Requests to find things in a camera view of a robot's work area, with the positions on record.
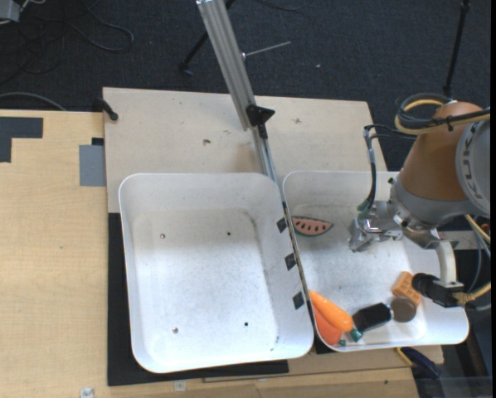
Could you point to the white plastic tray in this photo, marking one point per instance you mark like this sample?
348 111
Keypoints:
202 276
356 276

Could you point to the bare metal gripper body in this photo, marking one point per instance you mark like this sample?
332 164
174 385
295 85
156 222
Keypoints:
391 229

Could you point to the tan waffle biscuit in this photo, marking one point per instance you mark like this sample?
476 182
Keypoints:
405 288

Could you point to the black cylinder on white bracket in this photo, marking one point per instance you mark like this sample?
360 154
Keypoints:
441 292

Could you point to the pale wood board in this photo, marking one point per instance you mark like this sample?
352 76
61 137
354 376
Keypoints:
181 139

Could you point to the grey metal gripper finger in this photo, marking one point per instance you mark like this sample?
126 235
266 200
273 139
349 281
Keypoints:
366 241
354 236

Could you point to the orange carrot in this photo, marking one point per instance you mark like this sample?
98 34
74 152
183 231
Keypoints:
335 313
326 330

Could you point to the red watermelon slice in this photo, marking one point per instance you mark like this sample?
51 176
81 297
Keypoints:
311 226

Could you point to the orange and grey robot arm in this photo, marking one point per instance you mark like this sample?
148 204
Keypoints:
432 160

